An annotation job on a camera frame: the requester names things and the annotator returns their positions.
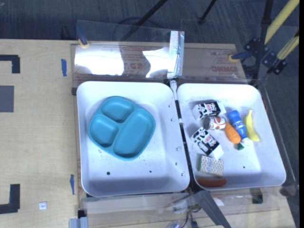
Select blue divided plate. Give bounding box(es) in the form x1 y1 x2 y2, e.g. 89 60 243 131
87 95 156 162

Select cow print milk carton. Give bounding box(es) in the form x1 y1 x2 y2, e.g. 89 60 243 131
191 101 227 121
190 126 225 160

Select orange and white can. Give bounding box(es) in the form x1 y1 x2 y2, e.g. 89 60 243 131
203 115 227 131

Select white plastic tray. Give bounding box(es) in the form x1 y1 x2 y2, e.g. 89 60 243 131
176 83 287 191
76 80 190 197

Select green and yellow patterned carton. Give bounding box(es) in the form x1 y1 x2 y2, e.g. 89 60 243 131
197 155 225 177

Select orange carrot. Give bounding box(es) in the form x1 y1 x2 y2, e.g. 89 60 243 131
224 122 245 151

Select blue plastic bottle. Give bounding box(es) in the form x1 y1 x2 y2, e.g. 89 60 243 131
228 110 249 143

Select red sausage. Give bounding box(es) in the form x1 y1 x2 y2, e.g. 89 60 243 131
197 177 227 188

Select yellow banana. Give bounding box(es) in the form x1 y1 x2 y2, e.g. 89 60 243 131
243 109 260 142

